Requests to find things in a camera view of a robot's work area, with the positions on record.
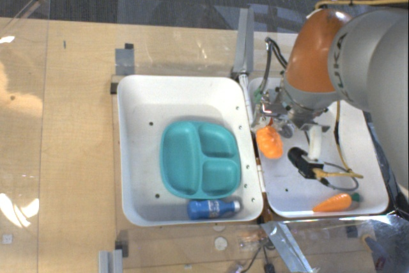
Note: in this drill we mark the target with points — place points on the white plastic tray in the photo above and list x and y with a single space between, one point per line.
294 195
143 150

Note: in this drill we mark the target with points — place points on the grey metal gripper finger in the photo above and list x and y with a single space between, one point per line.
286 131
259 123

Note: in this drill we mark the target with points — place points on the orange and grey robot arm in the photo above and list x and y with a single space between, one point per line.
361 73

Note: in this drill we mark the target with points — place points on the orange carrot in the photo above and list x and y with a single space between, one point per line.
334 203

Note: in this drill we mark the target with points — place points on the orange ribbed toy food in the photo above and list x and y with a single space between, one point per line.
270 144

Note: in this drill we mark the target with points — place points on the blue bottle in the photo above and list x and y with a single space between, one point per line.
204 209

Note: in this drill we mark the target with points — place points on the green divided plate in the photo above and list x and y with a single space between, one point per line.
182 160

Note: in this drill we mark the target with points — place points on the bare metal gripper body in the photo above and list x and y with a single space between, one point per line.
297 115

